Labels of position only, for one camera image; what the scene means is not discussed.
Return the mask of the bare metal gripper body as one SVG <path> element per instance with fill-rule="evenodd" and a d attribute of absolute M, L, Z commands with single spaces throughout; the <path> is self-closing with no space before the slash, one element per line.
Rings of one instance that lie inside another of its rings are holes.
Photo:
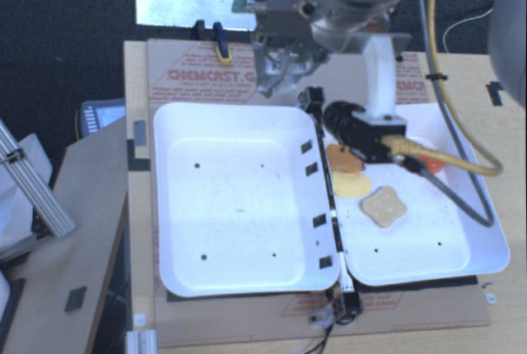
<path fill-rule="evenodd" d="M 255 13 L 252 44 L 257 68 L 323 62 L 344 51 L 372 18 L 373 6 L 351 0 L 265 0 Z"/>

